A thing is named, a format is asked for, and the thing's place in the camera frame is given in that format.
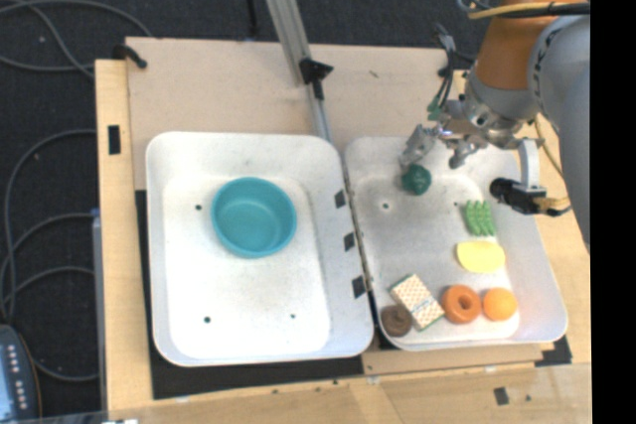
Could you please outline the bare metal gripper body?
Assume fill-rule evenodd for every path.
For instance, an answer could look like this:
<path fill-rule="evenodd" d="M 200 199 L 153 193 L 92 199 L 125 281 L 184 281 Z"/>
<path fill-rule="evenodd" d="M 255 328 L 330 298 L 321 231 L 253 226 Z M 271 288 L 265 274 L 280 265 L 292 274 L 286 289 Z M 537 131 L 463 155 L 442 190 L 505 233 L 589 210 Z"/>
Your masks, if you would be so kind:
<path fill-rule="evenodd" d="M 448 100 L 438 122 L 445 141 L 490 144 L 505 150 L 516 149 L 521 143 L 517 137 L 521 121 L 509 119 L 472 97 Z"/>

